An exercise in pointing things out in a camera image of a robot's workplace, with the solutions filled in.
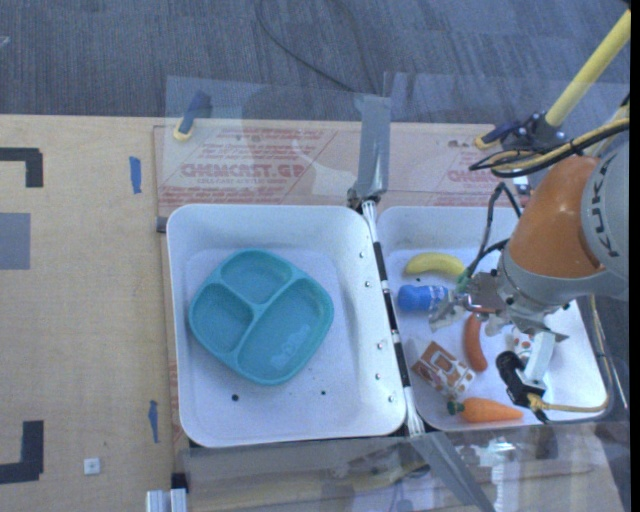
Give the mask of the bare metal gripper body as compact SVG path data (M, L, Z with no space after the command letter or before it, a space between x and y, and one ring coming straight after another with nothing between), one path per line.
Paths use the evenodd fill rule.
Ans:
M467 279L458 296L458 304L475 313L497 314L515 301L514 287L500 271L479 272Z

